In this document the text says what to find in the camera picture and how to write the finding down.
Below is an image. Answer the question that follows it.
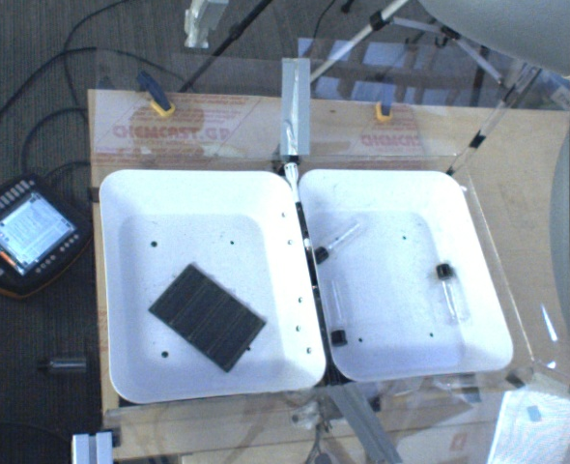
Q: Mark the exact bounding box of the white plastic tray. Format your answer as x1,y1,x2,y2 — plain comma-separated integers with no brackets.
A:
297,168,515,383
98,168,328,405

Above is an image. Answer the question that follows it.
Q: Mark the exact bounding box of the black ribbed rectangular panel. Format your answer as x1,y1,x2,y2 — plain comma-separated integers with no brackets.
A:
148,263,268,374

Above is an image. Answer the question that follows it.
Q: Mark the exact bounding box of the brown cardboard board red print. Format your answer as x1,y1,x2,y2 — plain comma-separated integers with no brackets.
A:
87,88,570,458

